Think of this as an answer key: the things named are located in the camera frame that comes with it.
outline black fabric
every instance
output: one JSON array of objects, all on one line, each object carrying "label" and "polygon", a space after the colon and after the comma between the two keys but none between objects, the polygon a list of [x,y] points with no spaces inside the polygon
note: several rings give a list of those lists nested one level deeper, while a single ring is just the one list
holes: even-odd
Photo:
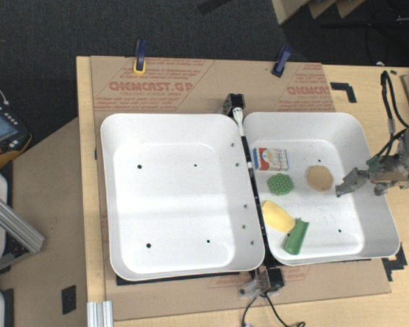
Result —
[{"label": "black fabric", "polygon": [[[138,38],[147,56],[272,61],[285,44],[292,61],[368,65],[365,30],[321,29],[341,22],[335,7],[314,20],[307,6],[280,26],[271,0],[231,0],[209,13],[211,0],[0,0],[0,88],[33,134],[32,146],[77,116],[76,56],[132,55]],[[409,0],[372,0],[345,20],[409,14]],[[409,29],[392,28],[409,44]],[[372,58],[384,38],[369,32]],[[409,66],[394,47],[388,64]]]}]

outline brown round object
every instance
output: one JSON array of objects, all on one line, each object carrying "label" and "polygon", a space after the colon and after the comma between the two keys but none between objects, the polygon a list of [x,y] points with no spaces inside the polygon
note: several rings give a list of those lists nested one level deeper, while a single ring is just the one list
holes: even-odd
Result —
[{"label": "brown round object", "polygon": [[333,176],[326,166],[312,166],[307,173],[307,182],[318,191],[326,191],[332,187]]}]

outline blue clamp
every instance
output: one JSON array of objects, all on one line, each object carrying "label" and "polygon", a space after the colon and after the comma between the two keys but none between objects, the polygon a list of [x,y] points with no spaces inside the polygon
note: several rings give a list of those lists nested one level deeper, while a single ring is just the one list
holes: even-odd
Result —
[{"label": "blue clamp", "polygon": [[134,73],[143,75],[145,73],[145,48],[147,41],[138,39],[135,46],[136,59],[134,61]]},{"label": "blue clamp", "polygon": [[290,46],[284,46],[280,50],[279,55],[277,56],[277,63],[274,65],[273,70],[271,70],[271,73],[280,78],[282,74],[284,73],[285,64],[289,60],[291,55],[292,55],[292,48]]}]

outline white cable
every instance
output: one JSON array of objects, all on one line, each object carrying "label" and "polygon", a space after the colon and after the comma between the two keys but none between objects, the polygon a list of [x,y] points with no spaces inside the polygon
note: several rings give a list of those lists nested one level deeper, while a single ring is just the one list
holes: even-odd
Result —
[{"label": "white cable", "polygon": [[3,97],[3,104],[5,106],[9,106],[9,101],[6,99],[6,96],[4,95],[1,89],[0,89],[0,95]]}]

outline wooden table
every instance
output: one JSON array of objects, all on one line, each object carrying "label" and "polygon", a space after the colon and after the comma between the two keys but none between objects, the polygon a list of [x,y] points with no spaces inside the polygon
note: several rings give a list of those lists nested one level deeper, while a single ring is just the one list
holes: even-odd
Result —
[{"label": "wooden table", "polygon": [[[353,86],[357,104],[348,102],[345,93],[332,91],[336,111],[347,112],[362,124],[369,148],[375,153],[388,139],[387,117],[379,92],[380,74],[391,68],[325,65],[329,82],[347,82]],[[409,68],[394,69],[391,75],[397,96],[397,106],[409,122],[409,105],[399,76],[409,75]],[[80,147],[82,159],[83,210],[85,218],[85,251],[87,266],[87,296],[89,302],[106,299],[98,199],[97,166],[94,160],[95,134],[91,90],[91,61],[77,58]],[[387,200],[408,261],[405,270],[393,273],[392,293],[321,302],[304,302],[277,307],[286,323],[305,321],[309,327],[325,326],[409,326],[409,189],[390,189]],[[243,310],[197,313],[145,320],[116,322],[115,326],[176,326],[176,327],[237,327]],[[278,326],[269,307],[252,308],[248,320],[256,326]]]}]

